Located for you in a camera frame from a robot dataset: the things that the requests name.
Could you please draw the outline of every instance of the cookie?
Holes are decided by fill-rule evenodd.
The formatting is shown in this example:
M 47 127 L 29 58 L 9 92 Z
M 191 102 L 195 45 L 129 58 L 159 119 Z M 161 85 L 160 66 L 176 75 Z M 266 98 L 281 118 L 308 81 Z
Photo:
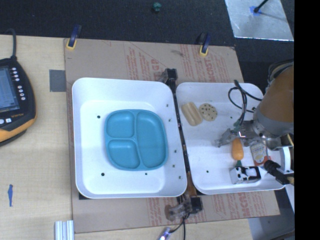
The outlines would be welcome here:
M 206 121 L 213 121 L 217 118 L 218 112 L 214 106 L 209 103 L 204 103 L 199 107 L 201 116 Z

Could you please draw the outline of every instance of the wooden table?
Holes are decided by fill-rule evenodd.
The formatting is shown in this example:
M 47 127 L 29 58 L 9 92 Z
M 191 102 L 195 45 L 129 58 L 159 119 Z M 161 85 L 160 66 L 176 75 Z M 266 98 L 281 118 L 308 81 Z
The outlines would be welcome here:
M 0 35 L 0 59 L 13 51 L 11 35 Z M 53 240 L 56 221 L 73 219 L 65 92 L 50 92 L 50 70 L 65 70 L 64 39 L 17 36 L 16 56 L 36 96 L 36 122 L 20 138 L 0 147 L 0 239 Z M 13 185 L 12 206 L 8 189 Z M 75 234 L 76 240 L 155 240 L 163 230 L 147 227 Z M 177 230 L 170 240 L 183 239 Z M 247 219 L 192 223 L 186 239 L 251 240 Z

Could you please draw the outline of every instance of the gray square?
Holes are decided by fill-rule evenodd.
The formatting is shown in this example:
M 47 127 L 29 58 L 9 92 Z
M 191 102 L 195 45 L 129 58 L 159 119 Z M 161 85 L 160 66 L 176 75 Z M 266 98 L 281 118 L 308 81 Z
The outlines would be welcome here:
M 253 10 L 264 0 L 224 0 L 233 35 L 236 38 L 293 41 L 280 0 L 268 0 L 260 10 Z

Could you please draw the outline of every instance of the cardboard sheet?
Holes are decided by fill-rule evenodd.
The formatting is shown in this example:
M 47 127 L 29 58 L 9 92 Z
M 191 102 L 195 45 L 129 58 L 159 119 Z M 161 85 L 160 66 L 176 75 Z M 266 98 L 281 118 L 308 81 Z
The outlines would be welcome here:
M 64 40 L 68 109 L 72 212 L 75 233 L 176 225 L 166 219 L 165 207 L 176 206 L 170 198 L 86 199 L 75 183 L 72 118 L 72 85 L 82 77 L 157 81 L 166 68 L 177 69 L 183 82 L 243 82 L 232 47 L 209 46 L 206 57 L 199 45 L 78 39 L 74 50 Z M 274 191 L 202 195 L 203 210 L 186 223 L 234 220 L 279 215 Z

